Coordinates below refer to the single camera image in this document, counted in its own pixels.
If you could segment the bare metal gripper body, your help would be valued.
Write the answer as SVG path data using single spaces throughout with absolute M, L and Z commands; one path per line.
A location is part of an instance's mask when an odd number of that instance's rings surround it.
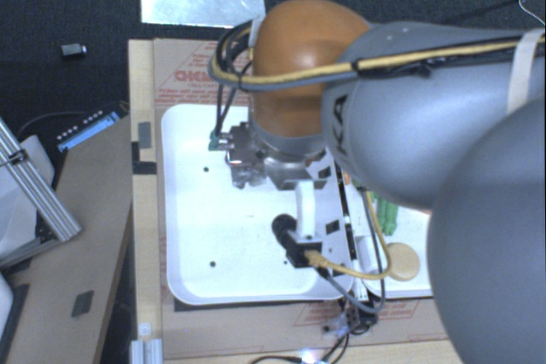
M 322 167 L 314 176 L 309 169 L 325 158 L 326 146 L 320 135 L 274 136 L 253 121 L 241 122 L 226 134 L 226 163 L 237 188 L 270 180 L 279 190 L 294 190 L 303 181 L 322 189 L 331 177 L 331 167 Z

